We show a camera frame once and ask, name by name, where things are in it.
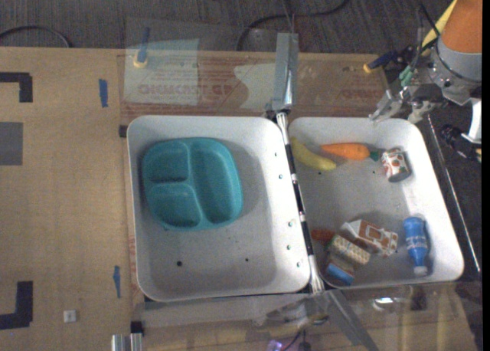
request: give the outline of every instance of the white bin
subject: white bin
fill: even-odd
[[[395,231],[398,252],[373,256],[350,287],[455,280],[461,250],[420,131],[406,120],[373,124],[367,118],[298,118],[289,135],[310,149],[333,142],[400,146],[412,175],[388,182],[381,162],[370,159],[319,173],[296,162],[307,222],[338,231],[363,218]],[[231,225],[206,231],[166,231],[145,203],[139,162],[151,145],[185,137],[219,139],[233,153],[243,184],[242,215]],[[136,236],[136,269],[144,294],[153,300],[287,294],[309,282],[309,261],[279,127],[259,117],[141,116],[128,128]],[[402,221],[419,215],[427,223],[429,276],[415,278],[403,241]],[[323,248],[314,242],[319,267]]]

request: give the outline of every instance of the water bottle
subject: water bottle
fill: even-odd
[[[427,238],[424,231],[425,221],[421,218],[406,218],[403,221],[408,254],[413,260],[413,272],[416,277],[427,275],[425,257],[427,255]]]

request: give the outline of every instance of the black tape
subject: black tape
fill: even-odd
[[[294,157],[292,156],[291,144],[286,144],[286,156],[289,164],[289,172],[296,174],[296,167],[294,166]]]
[[[308,253],[308,256],[312,256],[314,254],[313,243],[312,243],[312,237],[309,234],[308,223],[306,223],[306,221],[302,221],[301,228],[303,230],[303,237],[305,239],[306,252]]]
[[[22,166],[24,124],[0,122],[0,166]]]
[[[125,139],[128,136],[128,126],[127,125],[119,125],[119,137]]]
[[[18,83],[19,103],[32,103],[32,76],[29,73],[0,72],[0,83]]]
[[[301,198],[301,192],[299,191],[299,184],[297,182],[293,182],[292,187],[294,188],[294,195],[296,196],[296,204],[298,205],[298,211],[304,212],[305,206],[303,205],[303,200]]]
[[[141,333],[145,335],[145,328],[142,321],[131,321],[131,333]]]
[[[25,328],[33,320],[34,305],[34,282],[17,282],[17,293],[15,296],[15,312],[0,314],[0,330],[12,330],[14,328]]]

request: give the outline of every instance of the milk carton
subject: milk carton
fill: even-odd
[[[344,223],[339,234],[374,254],[392,255],[398,246],[398,234],[359,219]]]

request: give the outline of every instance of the metal bracket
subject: metal bracket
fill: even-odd
[[[288,119],[285,112],[277,113],[276,115],[277,125],[281,129],[283,135],[284,146],[286,148],[286,155],[289,163],[289,172],[291,173],[292,187],[296,196],[296,204],[298,205],[299,220],[301,221],[303,237],[305,239],[306,251],[308,253],[308,262],[310,267],[310,279],[309,286],[312,294],[317,294],[325,290],[325,285],[320,278],[318,265],[316,264],[315,253],[313,251],[312,239],[310,237],[308,223],[306,222],[306,211],[301,194],[301,188],[299,186],[299,180],[296,175],[296,168],[294,166],[294,158],[292,156],[291,144],[288,136]]]
[[[131,333],[129,336],[113,335],[112,351],[143,351],[141,333]]]
[[[469,127],[468,133],[463,133],[463,137],[473,144],[482,143],[482,100],[470,99],[472,102],[472,124]]]
[[[369,351],[379,351],[367,330],[363,327],[356,313],[341,290],[331,290],[327,293],[332,302],[328,306],[328,315],[349,338],[354,346],[364,346]]]
[[[396,98],[391,93],[391,90],[388,89],[385,91],[381,100],[377,103],[376,111],[374,111],[374,113],[372,114],[369,114],[369,119],[376,122],[387,120],[388,118],[391,118],[392,116],[399,113],[402,105],[402,100]]]
[[[298,84],[298,34],[277,34],[276,76],[271,109],[278,112],[290,109],[296,103]]]
[[[32,103],[32,76],[29,73],[0,72],[0,83],[18,83],[19,103]]]

